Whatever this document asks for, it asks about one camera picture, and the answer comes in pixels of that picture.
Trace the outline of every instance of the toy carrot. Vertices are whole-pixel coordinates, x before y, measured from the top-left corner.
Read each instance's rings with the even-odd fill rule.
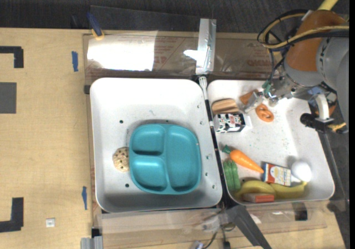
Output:
[[[231,160],[233,160],[235,163],[246,167],[248,169],[257,171],[259,173],[264,173],[263,169],[258,166],[252,159],[250,159],[246,154],[244,154],[240,150],[230,150],[230,148],[226,145],[223,150],[224,153],[229,154]]]

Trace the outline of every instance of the wooden table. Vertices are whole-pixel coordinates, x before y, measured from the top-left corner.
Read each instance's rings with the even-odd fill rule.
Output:
[[[0,114],[0,221],[11,215],[13,197],[24,198],[24,226],[0,233],[0,248],[80,248],[90,237],[89,140],[84,86],[83,35],[88,30],[0,28],[1,46],[21,46],[24,68],[0,54],[0,82],[17,83],[16,114]],[[78,53],[75,72],[72,51]],[[87,191],[88,209],[82,190]],[[335,216],[327,227],[267,234],[273,248],[344,248]],[[54,227],[46,219],[55,218]],[[245,237],[232,247],[247,247]],[[147,248],[189,248],[191,242]],[[219,247],[215,241],[210,248]]]

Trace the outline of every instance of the orange donut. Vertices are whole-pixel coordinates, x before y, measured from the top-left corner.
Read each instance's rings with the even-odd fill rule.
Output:
[[[257,108],[255,108],[256,115],[265,122],[272,122],[274,119],[273,113],[268,110],[265,104],[260,104]]]

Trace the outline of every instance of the white ball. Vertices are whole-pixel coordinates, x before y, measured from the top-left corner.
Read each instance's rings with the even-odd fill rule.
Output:
[[[310,166],[304,161],[296,161],[291,166],[291,174],[304,182],[309,182],[312,178]]]

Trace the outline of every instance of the gray square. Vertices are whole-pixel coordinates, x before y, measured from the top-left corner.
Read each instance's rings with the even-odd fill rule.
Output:
[[[17,83],[0,83],[0,114],[16,113]]]

